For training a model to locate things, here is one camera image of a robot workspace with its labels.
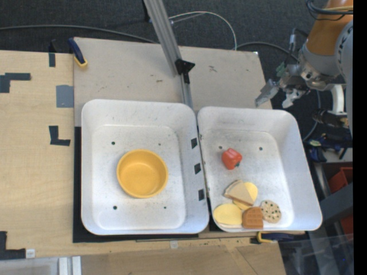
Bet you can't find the brown toy waffle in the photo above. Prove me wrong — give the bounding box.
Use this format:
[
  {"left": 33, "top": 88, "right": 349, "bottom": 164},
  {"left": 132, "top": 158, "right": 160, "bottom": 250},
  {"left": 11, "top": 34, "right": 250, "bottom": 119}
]
[{"left": 241, "top": 206, "right": 264, "bottom": 230}]

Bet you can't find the tan toy sandwich triangle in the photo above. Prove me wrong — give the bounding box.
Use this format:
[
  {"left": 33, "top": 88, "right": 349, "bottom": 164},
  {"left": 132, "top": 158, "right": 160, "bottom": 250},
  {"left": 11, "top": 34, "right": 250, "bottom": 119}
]
[{"left": 223, "top": 179, "right": 255, "bottom": 207}]

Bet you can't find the white plastic tray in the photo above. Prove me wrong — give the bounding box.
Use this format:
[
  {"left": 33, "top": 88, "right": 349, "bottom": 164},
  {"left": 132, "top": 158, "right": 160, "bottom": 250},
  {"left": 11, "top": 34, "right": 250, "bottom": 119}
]
[
  {"left": 80, "top": 99, "right": 210, "bottom": 236},
  {"left": 197, "top": 105, "right": 323, "bottom": 233}
]

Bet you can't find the beige toy chip cookie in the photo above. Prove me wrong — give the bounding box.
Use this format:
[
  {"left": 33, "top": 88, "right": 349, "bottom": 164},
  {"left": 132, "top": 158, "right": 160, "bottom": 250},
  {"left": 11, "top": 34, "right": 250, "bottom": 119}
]
[{"left": 259, "top": 199, "right": 282, "bottom": 224}]

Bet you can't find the yellow oval toy slice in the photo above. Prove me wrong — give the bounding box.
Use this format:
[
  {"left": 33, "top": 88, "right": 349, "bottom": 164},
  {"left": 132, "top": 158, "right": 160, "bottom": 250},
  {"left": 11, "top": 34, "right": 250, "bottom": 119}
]
[{"left": 212, "top": 203, "right": 244, "bottom": 227}]

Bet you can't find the pale wood board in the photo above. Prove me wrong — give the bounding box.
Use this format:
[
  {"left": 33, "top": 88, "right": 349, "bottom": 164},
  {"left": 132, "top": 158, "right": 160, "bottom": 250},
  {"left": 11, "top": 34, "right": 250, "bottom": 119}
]
[{"left": 73, "top": 37, "right": 305, "bottom": 238}]

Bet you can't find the red toy bell pepper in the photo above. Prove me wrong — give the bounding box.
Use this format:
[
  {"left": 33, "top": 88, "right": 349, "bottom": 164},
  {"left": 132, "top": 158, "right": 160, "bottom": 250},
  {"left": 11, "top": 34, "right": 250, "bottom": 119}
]
[{"left": 221, "top": 147, "right": 244, "bottom": 171}]

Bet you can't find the black cylinder on white bracket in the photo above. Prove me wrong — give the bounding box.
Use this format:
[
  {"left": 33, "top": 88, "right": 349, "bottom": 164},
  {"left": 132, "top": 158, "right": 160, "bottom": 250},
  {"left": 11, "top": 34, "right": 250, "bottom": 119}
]
[{"left": 312, "top": 84, "right": 349, "bottom": 129}]

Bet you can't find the yellow bowl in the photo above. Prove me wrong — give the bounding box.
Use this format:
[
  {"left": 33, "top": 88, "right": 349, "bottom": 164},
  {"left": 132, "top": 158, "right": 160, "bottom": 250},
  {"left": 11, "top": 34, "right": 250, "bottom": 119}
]
[{"left": 116, "top": 148, "right": 169, "bottom": 199}]

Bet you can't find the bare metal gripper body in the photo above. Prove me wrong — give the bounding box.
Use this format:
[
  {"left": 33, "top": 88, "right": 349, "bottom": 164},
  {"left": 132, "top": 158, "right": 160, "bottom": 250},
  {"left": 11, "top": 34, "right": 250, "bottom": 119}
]
[{"left": 279, "top": 61, "right": 337, "bottom": 97}]

